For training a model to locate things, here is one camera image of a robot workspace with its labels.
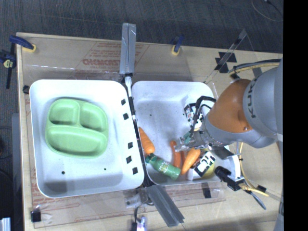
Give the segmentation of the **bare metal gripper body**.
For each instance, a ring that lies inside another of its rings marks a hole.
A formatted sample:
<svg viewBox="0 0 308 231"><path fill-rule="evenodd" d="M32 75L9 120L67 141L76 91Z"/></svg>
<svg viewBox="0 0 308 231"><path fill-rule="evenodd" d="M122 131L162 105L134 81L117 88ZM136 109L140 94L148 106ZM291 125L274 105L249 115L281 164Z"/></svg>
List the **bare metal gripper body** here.
<svg viewBox="0 0 308 231"><path fill-rule="evenodd" d="M217 142L207 130L197 130L189 132L189 147L195 149L202 149L208 146L213 147Z"/></svg>

